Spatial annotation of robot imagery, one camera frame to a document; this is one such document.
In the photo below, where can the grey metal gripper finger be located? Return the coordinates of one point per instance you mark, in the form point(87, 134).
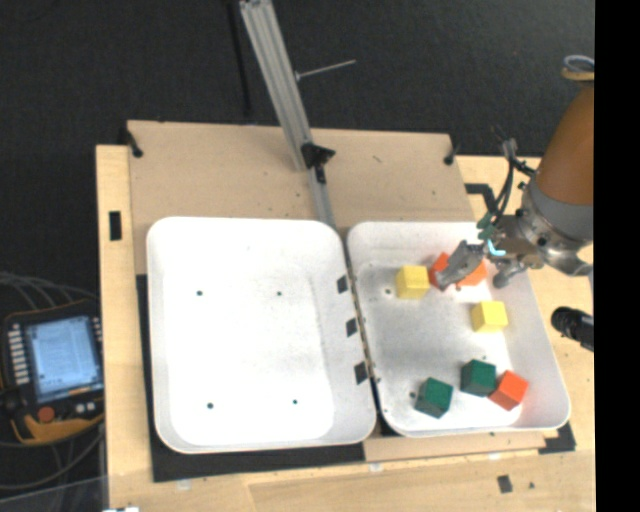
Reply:
point(507, 274)
point(461, 264)

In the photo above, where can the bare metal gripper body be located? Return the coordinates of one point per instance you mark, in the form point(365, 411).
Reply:
point(545, 247)

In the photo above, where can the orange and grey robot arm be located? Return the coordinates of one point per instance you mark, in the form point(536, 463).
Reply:
point(570, 160)

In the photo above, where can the orange cube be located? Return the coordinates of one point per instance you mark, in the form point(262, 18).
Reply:
point(509, 391)
point(475, 275)

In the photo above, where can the yellow cube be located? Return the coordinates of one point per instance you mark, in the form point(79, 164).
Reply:
point(412, 282)
point(489, 316)

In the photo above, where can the white plastic tray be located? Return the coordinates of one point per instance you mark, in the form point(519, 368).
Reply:
point(250, 340)
point(440, 345)

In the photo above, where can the green cube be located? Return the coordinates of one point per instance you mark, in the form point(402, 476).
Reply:
point(477, 377)
point(433, 397)

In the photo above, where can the brown cardboard board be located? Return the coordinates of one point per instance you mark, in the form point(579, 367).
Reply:
point(240, 170)

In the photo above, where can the black cylinder on white bracket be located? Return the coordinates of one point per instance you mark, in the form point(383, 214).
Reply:
point(575, 325)

